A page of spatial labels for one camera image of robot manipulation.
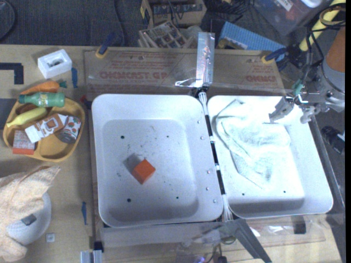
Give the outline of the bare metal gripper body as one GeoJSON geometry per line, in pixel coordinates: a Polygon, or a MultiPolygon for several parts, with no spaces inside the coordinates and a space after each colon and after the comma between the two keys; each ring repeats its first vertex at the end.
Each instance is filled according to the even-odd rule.
{"type": "Polygon", "coordinates": [[[312,110],[315,112],[327,112],[330,110],[333,92],[330,90],[309,92],[305,88],[295,88],[295,104],[303,110],[312,110]]]}

